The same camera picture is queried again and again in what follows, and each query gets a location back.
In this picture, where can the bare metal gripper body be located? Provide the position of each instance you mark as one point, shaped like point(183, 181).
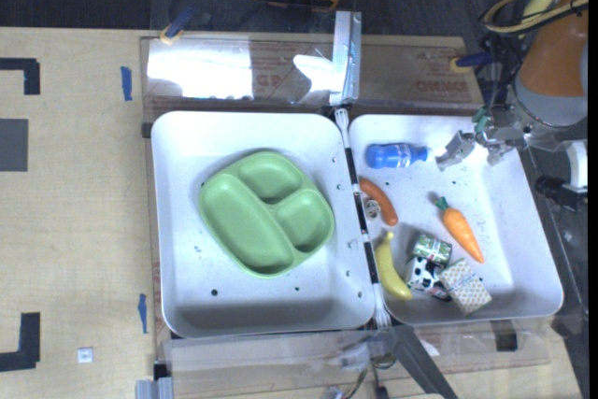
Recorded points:
point(507, 128)

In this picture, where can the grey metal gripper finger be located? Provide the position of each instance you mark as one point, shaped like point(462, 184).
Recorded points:
point(455, 152)
point(497, 152)

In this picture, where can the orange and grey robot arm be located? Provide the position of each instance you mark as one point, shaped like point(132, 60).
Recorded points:
point(556, 56)

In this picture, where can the blue bottle with white cap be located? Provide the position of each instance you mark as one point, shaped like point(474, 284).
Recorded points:
point(390, 155)

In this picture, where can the white plastic tray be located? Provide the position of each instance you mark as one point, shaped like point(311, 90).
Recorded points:
point(509, 219)
point(187, 285)

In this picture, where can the orange carrot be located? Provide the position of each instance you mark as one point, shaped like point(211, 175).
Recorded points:
point(460, 229)

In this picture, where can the orange sausage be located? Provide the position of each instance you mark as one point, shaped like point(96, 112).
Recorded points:
point(380, 201)

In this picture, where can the small white can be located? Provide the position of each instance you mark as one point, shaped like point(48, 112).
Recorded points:
point(372, 209)

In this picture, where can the green can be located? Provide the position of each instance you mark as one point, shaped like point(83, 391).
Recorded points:
point(432, 250)

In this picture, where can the thin black and white rod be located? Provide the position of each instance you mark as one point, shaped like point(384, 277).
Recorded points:
point(359, 201)

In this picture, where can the black and white cow carton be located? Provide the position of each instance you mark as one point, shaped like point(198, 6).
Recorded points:
point(420, 278)

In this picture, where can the yellow banana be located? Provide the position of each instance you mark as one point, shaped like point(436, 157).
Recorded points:
point(390, 271)

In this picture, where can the beige patterned box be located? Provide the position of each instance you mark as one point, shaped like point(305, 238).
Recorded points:
point(465, 289)

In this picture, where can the green divided plate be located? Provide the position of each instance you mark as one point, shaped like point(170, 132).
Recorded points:
point(243, 219)

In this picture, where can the black cylinder on white bracket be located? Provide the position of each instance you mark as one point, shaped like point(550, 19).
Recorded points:
point(577, 173)

